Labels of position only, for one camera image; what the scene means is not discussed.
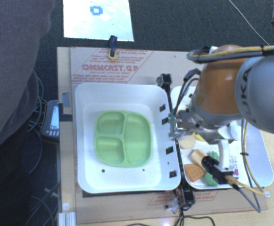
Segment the dark floor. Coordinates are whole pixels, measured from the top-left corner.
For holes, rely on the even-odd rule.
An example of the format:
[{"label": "dark floor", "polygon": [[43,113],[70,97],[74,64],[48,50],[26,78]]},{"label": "dark floor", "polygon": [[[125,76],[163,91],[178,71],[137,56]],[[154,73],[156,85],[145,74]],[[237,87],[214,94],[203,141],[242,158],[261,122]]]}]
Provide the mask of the dark floor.
[{"label": "dark floor", "polygon": [[[271,23],[273,0],[232,0],[269,43],[274,44]],[[264,45],[228,0],[129,0],[135,42],[118,42],[119,48],[189,51],[204,46],[239,44]],[[44,99],[57,99],[56,47],[106,47],[103,40],[79,40],[63,37],[63,1],[56,0],[51,31],[42,38],[36,72],[44,84]],[[43,143],[40,163],[32,173],[33,196],[42,198],[44,188],[57,183],[56,145]],[[23,163],[33,168],[39,158],[40,141],[30,133]],[[56,198],[46,203],[51,211]],[[41,226],[49,214],[41,208],[29,225]]]}]

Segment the green plate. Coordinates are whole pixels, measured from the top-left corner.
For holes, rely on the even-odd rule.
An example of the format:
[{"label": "green plate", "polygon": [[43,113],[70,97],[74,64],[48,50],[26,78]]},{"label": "green plate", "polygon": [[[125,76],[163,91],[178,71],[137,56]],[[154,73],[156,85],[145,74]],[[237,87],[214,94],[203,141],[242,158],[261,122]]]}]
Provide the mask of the green plate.
[{"label": "green plate", "polygon": [[108,165],[140,167],[152,155],[148,119],[129,111],[106,111],[96,120],[94,136],[97,157]]}]

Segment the white cable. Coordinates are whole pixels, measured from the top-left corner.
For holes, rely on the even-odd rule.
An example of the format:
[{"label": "white cable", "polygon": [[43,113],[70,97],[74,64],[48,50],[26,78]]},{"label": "white cable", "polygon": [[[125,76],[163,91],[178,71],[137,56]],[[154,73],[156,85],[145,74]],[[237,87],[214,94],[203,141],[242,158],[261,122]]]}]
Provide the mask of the white cable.
[{"label": "white cable", "polygon": [[232,6],[235,7],[235,9],[240,13],[240,15],[245,19],[245,21],[247,22],[247,24],[251,27],[251,29],[267,44],[270,46],[270,44],[262,37],[260,36],[260,34],[255,30],[255,28],[250,24],[250,22],[247,20],[247,18],[241,13],[241,11],[235,6],[235,4],[231,1],[231,0],[228,0]]}]

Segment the person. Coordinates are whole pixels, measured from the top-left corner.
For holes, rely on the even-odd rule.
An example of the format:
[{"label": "person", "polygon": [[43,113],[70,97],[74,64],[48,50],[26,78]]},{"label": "person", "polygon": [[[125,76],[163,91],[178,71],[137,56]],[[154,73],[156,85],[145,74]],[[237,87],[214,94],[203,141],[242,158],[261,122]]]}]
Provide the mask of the person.
[{"label": "person", "polygon": [[19,159],[38,97],[40,38],[53,7],[54,0],[0,0],[0,226],[24,225],[29,215],[31,186]]}]

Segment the white paper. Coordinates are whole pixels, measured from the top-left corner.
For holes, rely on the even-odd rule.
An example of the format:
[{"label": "white paper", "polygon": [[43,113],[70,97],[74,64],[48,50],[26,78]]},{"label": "white paper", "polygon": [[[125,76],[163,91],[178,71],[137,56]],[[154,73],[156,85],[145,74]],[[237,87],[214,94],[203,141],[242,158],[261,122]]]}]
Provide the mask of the white paper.
[{"label": "white paper", "polygon": [[133,41],[128,0],[63,0],[67,38]]}]

